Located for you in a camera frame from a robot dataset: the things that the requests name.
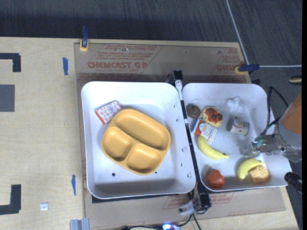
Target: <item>yellow divided plate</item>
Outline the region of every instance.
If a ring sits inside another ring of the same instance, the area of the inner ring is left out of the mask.
[[[134,109],[123,109],[111,120],[101,140],[107,157],[140,175],[154,172],[170,146],[168,130]]]

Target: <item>pizza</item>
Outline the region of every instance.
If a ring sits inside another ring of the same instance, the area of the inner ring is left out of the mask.
[[[221,126],[223,122],[223,115],[213,106],[207,106],[201,111],[203,121],[214,127]]]

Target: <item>white can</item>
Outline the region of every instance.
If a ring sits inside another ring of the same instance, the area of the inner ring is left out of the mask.
[[[249,122],[230,118],[227,124],[227,131],[246,136],[249,131]]]

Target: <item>wooden table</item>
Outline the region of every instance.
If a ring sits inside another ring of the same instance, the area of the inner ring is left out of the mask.
[[[12,60],[0,60],[0,84],[15,85],[14,112],[0,112],[0,205],[10,203],[12,184],[22,185],[21,210],[0,215],[0,229],[67,230],[71,219],[85,217],[83,182],[76,181],[77,195],[71,185],[72,175],[82,178],[73,47],[79,41],[0,38],[0,53],[20,54],[22,67],[13,72]],[[68,60],[68,75],[62,58]],[[286,189],[280,190],[286,211],[199,223],[215,230],[298,229]],[[47,211],[40,209],[44,202],[49,204]],[[197,226],[191,221],[182,229]]]

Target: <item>banana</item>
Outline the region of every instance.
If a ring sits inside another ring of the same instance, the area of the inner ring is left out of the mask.
[[[247,159],[245,161],[243,161],[240,165],[239,168],[236,172],[236,175],[239,179],[239,181],[244,181],[246,174],[248,173],[249,170],[251,170],[252,168],[255,168],[258,165],[264,165],[263,162],[258,161],[255,158],[251,158],[251,159]]]
[[[222,154],[221,152],[214,150],[212,147],[209,146],[207,143],[205,137],[203,136],[198,136],[197,137],[197,145],[199,149],[209,158],[214,159],[214,160],[219,160],[219,159],[228,159],[229,155]]]

